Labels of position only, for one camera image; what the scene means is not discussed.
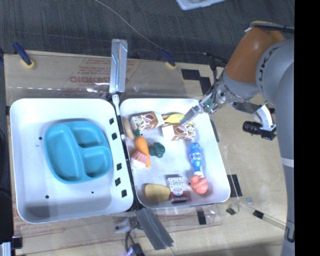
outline green toy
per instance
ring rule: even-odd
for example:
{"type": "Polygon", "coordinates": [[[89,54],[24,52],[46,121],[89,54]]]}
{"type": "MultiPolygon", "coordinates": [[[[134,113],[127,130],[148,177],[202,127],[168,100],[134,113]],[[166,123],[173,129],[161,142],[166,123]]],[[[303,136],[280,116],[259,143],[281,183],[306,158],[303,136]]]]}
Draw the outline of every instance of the green toy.
{"type": "Polygon", "coordinates": [[[156,156],[157,158],[162,158],[165,152],[166,149],[164,145],[159,142],[153,143],[153,146],[149,148],[150,156],[156,156]]]}

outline blue bottle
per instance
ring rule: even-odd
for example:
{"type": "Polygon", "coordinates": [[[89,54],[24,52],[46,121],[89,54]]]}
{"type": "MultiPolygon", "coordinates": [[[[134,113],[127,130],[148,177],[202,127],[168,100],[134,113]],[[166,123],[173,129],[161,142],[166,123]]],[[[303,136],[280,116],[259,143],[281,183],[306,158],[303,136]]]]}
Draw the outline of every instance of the blue bottle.
{"type": "Polygon", "coordinates": [[[204,174],[201,171],[202,154],[201,154],[201,148],[199,143],[194,142],[189,146],[189,157],[190,157],[191,165],[194,168],[194,175],[203,177],[204,174]]]}

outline blue plate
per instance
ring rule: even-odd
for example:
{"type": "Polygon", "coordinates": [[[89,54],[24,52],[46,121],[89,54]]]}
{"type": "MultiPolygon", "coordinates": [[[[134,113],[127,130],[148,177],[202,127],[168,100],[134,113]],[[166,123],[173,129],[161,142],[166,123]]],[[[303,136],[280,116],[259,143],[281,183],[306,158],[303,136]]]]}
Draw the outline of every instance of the blue plate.
{"type": "Polygon", "coordinates": [[[99,178],[113,166],[105,134],[89,121],[51,126],[44,134],[43,144],[53,175],[63,183],[81,183],[99,178]]]}

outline gray carpet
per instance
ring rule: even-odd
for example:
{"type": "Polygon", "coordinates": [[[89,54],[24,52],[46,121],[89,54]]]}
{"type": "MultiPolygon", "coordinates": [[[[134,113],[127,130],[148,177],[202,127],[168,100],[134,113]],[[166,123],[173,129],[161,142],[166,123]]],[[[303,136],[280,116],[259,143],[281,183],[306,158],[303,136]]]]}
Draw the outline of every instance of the gray carpet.
{"type": "MultiPolygon", "coordinates": [[[[208,64],[199,53],[228,60],[256,20],[294,26],[295,1],[225,0],[184,11],[175,0],[1,0],[0,46],[8,54],[18,42],[27,50],[110,56],[112,39],[124,39],[129,58],[159,60],[162,48],[176,62],[208,64]]],[[[4,87],[0,68],[0,244],[12,236],[4,87]]]]}

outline blue clamp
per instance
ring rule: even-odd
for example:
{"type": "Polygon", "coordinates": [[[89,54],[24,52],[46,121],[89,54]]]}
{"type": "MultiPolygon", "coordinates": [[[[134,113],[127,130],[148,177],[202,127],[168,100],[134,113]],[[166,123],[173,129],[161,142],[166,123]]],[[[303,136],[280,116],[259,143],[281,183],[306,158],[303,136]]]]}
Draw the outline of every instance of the blue clamp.
{"type": "Polygon", "coordinates": [[[28,54],[26,53],[25,49],[17,42],[12,44],[13,49],[20,55],[21,63],[26,66],[28,69],[32,69],[35,63],[32,59],[29,58],[28,54]]]}
{"type": "Polygon", "coordinates": [[[177,67],[176,63],[174,62],[174,59],[170,56],[170,54],[167,51],[161,49],[158,51],[158,54],[166,60],[165,64],[169,68],[174,70],[177,67]]]}

